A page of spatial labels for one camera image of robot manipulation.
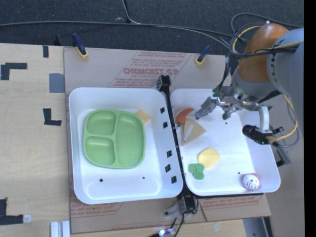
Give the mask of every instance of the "cardboard box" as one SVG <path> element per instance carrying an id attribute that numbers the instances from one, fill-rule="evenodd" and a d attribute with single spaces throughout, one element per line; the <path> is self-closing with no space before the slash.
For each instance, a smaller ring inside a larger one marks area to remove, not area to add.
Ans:
<path id="1" fill-rule="evenodd" d="M 198 54 L 137 50 L 88 49 L 82 59 L 76 48 L 64 49 L 67 140 L 70 181 L 72 234 L 118 229 L 170 226 L 173 218 L 164 218 L 164 210 L 177 198 L 150 199 L 107 204 L 84 204 L 74 193 L 69 94 L 78 87 L 155 87 L 160 75 L 169 75 L 170 91 L 178 88 L 214 88 L 222 80 L 225 57 L 207 55 L 198 66 Z M 232 196 L 199 199 L 197 214 L 185 218 L 185 224 L 270 216 L 266 196 Z"/>

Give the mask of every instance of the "green clover-shaped toy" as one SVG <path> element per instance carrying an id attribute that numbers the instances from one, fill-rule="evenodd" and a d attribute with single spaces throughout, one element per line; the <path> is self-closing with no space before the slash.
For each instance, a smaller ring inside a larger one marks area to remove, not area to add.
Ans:
<path id="1" fill-rule="evenodd" d="M 189 164 L 189 172 L 193 174 L 193 177 L 195 179 L 201 180 L 204 178 L 203 170 L 204 170 L 204 165 L 201 163 Z"/>

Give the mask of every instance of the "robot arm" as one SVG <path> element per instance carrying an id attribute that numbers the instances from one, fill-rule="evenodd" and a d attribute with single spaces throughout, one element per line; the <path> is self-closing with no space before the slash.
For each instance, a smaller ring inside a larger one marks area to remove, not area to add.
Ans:
<path id="1" fill-rule="evenodd" d="M 237 39 L 253 28 L 258 29 L 243 54 L 237 53 Z M 231 85 L 219 85 L 213 95 L 217 98 L 208 98 L 196 113 L 196 118 L 208 114 L 216 106 L 223 109 L 223 119 L 243 108 L 258 111 L 262 101 L 281 93 L 286 100 L 287 96 L 291 98 L 293 112 L 304 136 L 304 28 L 288 31 L 279 24 L 271 23 L 240 30 L 231 40 L 226 68 L 229 67 L 230 56 L 239 59 L 237 67 L 231 71 Z"/>

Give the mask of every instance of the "green divided plate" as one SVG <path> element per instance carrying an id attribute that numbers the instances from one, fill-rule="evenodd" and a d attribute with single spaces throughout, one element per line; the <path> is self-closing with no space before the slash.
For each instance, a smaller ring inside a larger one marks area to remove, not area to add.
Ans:
<path id="1" fill-rule="evenodd" d="M 83 150 L 94 165 L 108 168 L 134 168 L 145 157 L 146 136 L 143 121 L 134 113 L 95 110 L 86 118 Z"/>

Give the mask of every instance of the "white tray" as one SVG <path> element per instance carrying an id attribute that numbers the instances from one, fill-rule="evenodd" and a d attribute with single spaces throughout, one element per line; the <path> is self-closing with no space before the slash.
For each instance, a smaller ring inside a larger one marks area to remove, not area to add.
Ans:
<path id="1" fill-rule="evenodd" d="M 116 109 L 150 116 L 145 123 L 146 152 L 132 169 L 91 164 L 83 151 L 87 115 L 97 109 Z M 183 188 L 179 161 L 164 96 L 144 88 L 77 88 L 69 96 L 74 189 L 87 204 L 172 198 Z"/>
<path id="2" fill-rule="evenodd" d="M 259 127 L 259 113 L 248 110 L 237 111 L 222 119 L 223 110 L 216 107 L 213 112 L 196 120 L 195 112 L 212 96 L 212 89 L 177 89 L 171 94 L 173 114 L 186 108 L 194 108 L 187 118 L 197 121 L 206 132 L 199 138 L 182 145 L 183 126 L 177 128 L 177 137 L 188 188 L 198 196 L 223 196 L 255 193 L 270 193 L 280 186 L 280 176 L 270 145 L 259 145 L 242 133 L 244 125 Z M 204 178 L 197 180 L 188 171 L 190 163 L 198 162 L 198 154 L 213 147 L 220 160 L 203 171 Z M 244 174 L 257 173 L 260 187 L 247 190 L 242 184 Z"/>

